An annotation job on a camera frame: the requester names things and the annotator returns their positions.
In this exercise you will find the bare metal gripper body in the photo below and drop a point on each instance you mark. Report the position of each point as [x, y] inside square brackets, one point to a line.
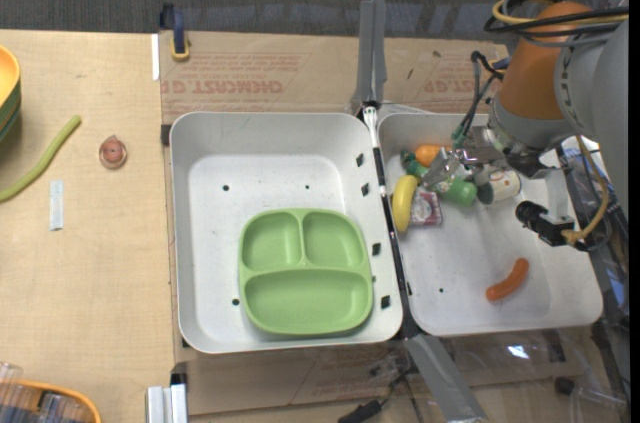
[487, 150]

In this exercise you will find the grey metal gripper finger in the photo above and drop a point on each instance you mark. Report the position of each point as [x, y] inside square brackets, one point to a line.
[439, 171]
[466, 157]

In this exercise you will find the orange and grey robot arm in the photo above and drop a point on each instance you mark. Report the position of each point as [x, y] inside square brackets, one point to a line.
[535, 71]

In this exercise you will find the orange carrot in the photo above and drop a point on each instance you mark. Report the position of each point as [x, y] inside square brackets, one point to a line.
[426, 154]

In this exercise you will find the green bottle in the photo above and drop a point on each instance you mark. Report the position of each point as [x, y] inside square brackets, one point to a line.
[462, 192]

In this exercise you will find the white printed can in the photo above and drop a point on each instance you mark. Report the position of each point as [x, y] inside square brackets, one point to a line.
[505, 183]

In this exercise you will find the pink and white packet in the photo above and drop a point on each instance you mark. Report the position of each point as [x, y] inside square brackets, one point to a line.
[427, 210]

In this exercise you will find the yellow banana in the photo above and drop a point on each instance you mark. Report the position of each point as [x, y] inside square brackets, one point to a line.
[402, 206]

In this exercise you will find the white plastic tray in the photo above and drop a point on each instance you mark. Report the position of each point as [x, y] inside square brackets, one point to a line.
[210, 231]
[460, 261]

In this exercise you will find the orange sausage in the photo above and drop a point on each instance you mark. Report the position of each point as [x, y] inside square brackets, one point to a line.
[509, 283]

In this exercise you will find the brown cardboard board, red print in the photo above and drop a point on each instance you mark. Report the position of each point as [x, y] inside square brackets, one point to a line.
[320, 76]

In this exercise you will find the green divided plate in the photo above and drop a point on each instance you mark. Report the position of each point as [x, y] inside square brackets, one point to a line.
[305, 291]

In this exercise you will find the pink round toy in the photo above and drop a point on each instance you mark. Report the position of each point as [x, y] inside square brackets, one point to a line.
[113, 153]

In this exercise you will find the long green bean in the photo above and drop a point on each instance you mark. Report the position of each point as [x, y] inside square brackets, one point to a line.
[45, 158]

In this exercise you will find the yellow tray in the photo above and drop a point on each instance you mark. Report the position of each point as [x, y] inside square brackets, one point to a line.
[75, 401]

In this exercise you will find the yellow divided plate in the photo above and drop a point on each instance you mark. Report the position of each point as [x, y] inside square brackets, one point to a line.
[6, 73]

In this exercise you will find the clear plastic bottle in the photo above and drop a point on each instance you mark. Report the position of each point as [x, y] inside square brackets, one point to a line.
[10, 386]

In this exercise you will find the black cylinder on white bracket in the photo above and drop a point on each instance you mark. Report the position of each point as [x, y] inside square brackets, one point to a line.
[542, 221]

